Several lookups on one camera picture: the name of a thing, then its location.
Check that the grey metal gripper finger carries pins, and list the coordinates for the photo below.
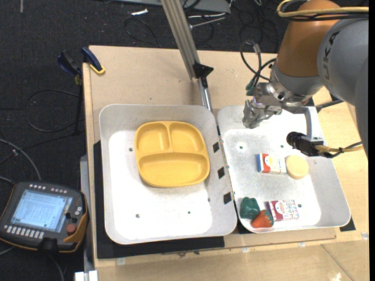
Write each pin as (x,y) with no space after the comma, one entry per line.
(257,120)
(248,113)

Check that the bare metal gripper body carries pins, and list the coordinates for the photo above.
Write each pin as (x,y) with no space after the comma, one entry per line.
(271,99)

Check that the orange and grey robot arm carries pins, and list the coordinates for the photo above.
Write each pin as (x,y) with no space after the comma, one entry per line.
(301,45)

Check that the white blue orange carton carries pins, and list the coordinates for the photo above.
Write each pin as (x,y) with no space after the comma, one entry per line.
(271,164)

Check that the cream round biscuit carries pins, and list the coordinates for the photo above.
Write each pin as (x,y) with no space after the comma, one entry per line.
(297,167)

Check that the green toy pepper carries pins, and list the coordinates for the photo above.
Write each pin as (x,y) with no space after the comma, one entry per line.
(249,207)

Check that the pink and white carton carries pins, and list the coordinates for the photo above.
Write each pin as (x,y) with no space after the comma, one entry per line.
(284,210)

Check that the yellow divided plate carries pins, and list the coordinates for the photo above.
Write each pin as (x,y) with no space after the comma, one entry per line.
(173,168)

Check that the white plastic tray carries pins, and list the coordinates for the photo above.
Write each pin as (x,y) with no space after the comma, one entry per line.
(319,198)
(164,212)

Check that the red toy strawberry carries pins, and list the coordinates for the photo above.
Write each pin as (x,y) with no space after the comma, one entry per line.
(261,220)

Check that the pale wood board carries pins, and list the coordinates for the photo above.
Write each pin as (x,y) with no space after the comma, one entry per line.
(140,80)

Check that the black cylinder on white bracket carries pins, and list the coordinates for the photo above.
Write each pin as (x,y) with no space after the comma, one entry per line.
(304,145)

